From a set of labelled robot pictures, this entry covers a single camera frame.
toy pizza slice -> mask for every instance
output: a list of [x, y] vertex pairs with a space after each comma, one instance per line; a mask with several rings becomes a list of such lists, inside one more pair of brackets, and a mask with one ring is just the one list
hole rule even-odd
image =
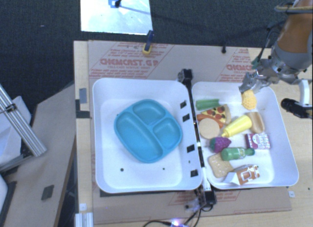
[[227, 104], [211, 108], [201, 113], [204, 115], [209, 115], [223, 124], [229, 124], [231, 121], [231, 115]]

blue plate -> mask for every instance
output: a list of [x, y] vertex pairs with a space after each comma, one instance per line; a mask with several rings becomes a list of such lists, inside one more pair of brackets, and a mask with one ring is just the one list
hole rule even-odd
[[162, 159], [182, 138], [174, 117], [151, 99], [136, 102], [121, 112], [114, 121], [114, 130], [126, 149], [145, 163]]

toy green bottle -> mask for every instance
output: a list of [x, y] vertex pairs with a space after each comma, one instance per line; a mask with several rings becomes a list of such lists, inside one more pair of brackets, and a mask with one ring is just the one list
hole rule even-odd
[[245, 156], [254, 155], [255, 151], [252, 148], [225, 148], [222, 150], [221, 155], [224, 161], [230, 161], [234, 159], [243, 159]]
[[202, 99], [196, 101], [198, 111], [220, 106], [219, 99]]

gray carpet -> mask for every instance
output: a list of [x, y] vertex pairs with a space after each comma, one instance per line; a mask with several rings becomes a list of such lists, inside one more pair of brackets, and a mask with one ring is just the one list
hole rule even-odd
[[[261, 47], [277, 4], [294, 0], [150, 0], [154, 42]], [[73, 80], [74, 40], [144, 42], [80, 31], [80, 0], [0, 0], [0, 83], [31, 111]]]

black bracket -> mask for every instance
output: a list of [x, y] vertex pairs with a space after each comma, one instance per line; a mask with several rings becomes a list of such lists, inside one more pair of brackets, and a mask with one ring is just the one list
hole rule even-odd
[[4, 112], [12, 112], [14, 110], [16, 110], [18, 107], [16, 106], [16, 104], [10, 104], [9, 106], [5, 107], [3, 111], [0, 111], [0, 114], [4, 113]]
[[90, 118], [90, 112], [89, 111], [81, 111], [80, 110], [80, 100], [75, 100], [75, 106], [76, 106], [76, 118]]

